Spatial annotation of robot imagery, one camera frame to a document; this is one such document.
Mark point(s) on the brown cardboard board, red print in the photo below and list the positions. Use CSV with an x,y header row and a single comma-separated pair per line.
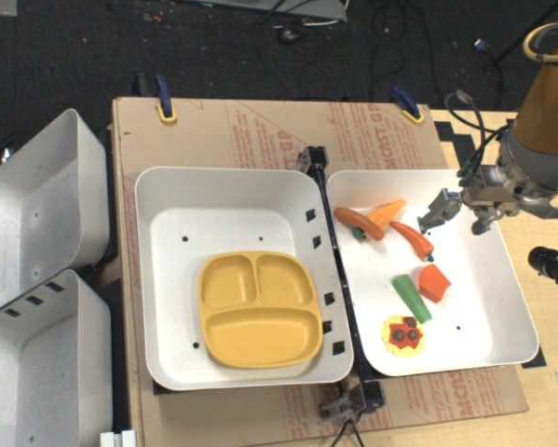
x,y
222,131

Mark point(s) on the red chili pepper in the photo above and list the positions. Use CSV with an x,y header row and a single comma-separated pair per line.
x,y
413,239

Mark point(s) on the orange wedge block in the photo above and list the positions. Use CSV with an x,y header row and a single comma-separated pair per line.
x,y
433,283

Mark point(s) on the light orange carrot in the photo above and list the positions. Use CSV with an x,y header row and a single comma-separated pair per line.
x,y
386,213

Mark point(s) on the green tapered cylinder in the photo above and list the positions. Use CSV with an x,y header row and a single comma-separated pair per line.
x,y
412,298

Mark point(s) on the yellow and red pizza slice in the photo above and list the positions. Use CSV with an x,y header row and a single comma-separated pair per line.
x,y
402,342

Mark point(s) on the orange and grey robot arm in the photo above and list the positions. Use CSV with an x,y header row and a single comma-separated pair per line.
x,y
541,110

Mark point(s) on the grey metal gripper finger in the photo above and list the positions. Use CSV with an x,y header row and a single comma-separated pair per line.
x,y
439,210
485,219

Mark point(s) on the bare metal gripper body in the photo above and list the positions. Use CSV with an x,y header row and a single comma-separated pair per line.
x,y
488,191

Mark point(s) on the white plastic tray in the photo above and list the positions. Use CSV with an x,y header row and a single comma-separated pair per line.
x,y
474,296
41,370
31,212
176,259

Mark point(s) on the thin black rod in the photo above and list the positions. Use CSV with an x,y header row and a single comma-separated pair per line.
x,y
343,268

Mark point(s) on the dark orange carrot, green end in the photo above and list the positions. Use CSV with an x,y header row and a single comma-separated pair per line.
x,y
360,222

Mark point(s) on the yellow divided plate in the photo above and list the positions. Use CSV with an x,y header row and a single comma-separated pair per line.
x,y
260,310

